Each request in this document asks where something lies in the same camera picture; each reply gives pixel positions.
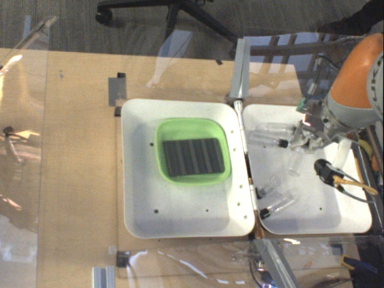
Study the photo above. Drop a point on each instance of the thin black and white rod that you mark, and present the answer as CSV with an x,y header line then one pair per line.
x,y
243,139

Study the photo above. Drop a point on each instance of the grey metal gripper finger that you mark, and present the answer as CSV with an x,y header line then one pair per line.
x,y
315,145
297,136

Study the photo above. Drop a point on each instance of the green plastic bowl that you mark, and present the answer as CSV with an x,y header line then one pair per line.
x,y
192,127

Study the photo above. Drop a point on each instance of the black ribbed rectangular pad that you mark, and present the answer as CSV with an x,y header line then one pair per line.
x,y
193,157

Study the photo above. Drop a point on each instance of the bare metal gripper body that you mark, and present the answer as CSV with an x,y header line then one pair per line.
x,y
315,124

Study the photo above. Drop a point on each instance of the black office chair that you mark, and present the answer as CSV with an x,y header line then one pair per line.
x,y
180,4

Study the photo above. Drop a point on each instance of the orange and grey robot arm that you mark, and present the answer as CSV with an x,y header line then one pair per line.
x,y
351,70

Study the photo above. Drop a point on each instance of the white plastic tray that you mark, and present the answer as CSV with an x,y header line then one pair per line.
x,y
186,202
315,208

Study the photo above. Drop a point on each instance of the clear plastic bottle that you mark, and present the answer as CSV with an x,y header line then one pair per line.
x,y
277,205
264,139
271,127
270,186
297,162

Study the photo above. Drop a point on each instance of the black cylinder on white bracket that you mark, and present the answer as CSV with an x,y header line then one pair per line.
x,y
327,169

